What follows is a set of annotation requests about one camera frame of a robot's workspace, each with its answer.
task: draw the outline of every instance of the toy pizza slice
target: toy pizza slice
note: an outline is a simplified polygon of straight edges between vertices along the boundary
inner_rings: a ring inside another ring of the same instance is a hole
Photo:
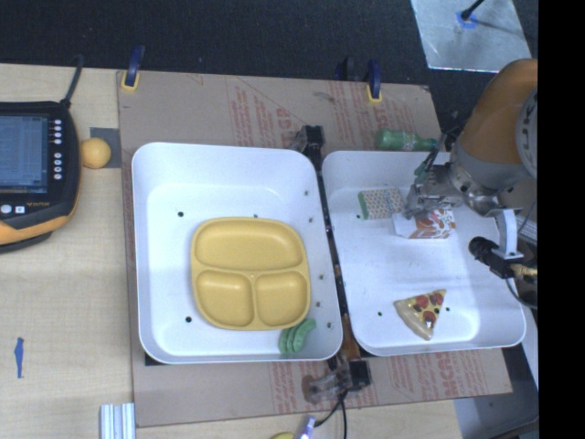
[[[430,340],[446,292],[444,289],[438,289],[431,293],[418,294],[395,301],[394,306],[410,330],[419,337]]]

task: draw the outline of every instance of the green bottle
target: green bottle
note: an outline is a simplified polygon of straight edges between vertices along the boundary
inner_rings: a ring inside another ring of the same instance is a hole
[[[382,128],[376,132],[376,149],[389,151],[430,151],[437,144],[434,138]]]

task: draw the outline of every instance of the cardboard sheet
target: cardboard sheet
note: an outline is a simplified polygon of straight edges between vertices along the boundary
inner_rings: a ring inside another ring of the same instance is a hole
[[[118,86],[122,73],[118,73]],[[322,125],[323,154],[373,150],[379,128],[437,138],[440,129],[425,87],[383,84],[382,101],[355,81],[293,80],[141,73],[136,91],[118,89],[122,188],[131,315],[133,388],[139,427],[293,412],[321,412],[333,402],[308,402],[303,379],[320,378],[327,363],[268,362],[161,365],[138,337],[131,161],[146,143],[290,147],[303,125]],[[428,402],[508,393],[501,349],[367,358],[372,384],[346,399],[347,408]]]

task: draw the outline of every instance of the wooden table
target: wooden table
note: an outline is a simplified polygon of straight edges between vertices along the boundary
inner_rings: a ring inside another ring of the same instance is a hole
[[[59,101],[74,68],[0,64],[0,101]],[[116,70],[84,69],[80,139],[119,128]],[[44,242],[0,254],[0,437],[100,437],[100,406],[133,401],[119,168],[83,170],[75,215]],[[14,350],[24,341],[22,378]],[[270,439],[303,415],[141,428],[138,438]],[[349,410],[349,438],[462,437],[452,401]],[[314,439],[343,437],[340,412]]]

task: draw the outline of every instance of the yellow divided plate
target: yellow divided plate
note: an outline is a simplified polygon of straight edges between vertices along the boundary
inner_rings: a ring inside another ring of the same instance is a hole
[[[276,219],[201,224],[191,241],[191,284],[203,317],[232,330],[295,326],[311,301],[303,240]]]

